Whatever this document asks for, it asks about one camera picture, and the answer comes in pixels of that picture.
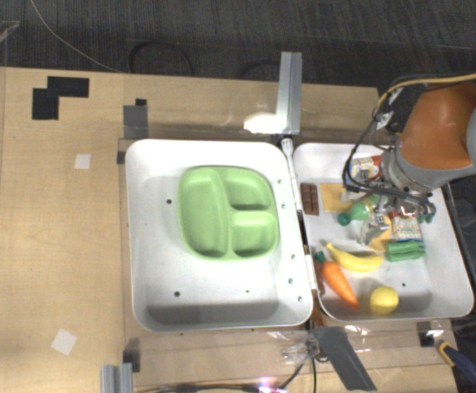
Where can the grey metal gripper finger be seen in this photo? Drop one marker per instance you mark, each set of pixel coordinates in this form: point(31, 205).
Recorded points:
point(365, 231)
point(380, 225)

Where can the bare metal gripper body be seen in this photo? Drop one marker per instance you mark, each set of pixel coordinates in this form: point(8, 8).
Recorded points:
point(401, 200)

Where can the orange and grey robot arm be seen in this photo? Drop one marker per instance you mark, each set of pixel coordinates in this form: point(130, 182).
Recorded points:
point(442, 125)

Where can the yellow wedge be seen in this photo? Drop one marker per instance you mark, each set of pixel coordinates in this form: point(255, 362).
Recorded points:
point(381, 242)

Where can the green bottle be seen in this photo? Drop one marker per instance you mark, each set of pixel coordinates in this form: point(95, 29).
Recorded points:
point(354, 213)

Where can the colourful printed carton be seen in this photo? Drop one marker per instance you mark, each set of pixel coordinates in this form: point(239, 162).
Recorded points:
point(406, 227)

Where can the yellow banana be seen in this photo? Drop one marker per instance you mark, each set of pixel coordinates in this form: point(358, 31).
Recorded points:
point(356, 260)

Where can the green packet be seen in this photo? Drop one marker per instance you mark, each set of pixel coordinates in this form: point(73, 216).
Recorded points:
point(405, 250)

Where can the yellow flat square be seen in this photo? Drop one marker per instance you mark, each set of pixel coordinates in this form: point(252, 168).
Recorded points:
point(329, 198)

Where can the white and red carton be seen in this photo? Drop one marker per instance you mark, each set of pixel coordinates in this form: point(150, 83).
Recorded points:
point(362, 167)

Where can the orange carrot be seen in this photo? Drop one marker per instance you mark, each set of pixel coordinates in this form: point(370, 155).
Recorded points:
point(338, 281)

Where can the brown chocolate bar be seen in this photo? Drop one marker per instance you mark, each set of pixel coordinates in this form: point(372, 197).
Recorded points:
point(310, 199)

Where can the yellow lemon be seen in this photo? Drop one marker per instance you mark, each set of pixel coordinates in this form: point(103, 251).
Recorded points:
point(384, 300)

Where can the white plastic tray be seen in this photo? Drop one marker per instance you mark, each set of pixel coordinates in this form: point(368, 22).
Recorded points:
point(205, 293)
point(434, 285)

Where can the green divided plate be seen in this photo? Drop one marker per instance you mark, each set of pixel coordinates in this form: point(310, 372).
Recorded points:
point(205, 211)

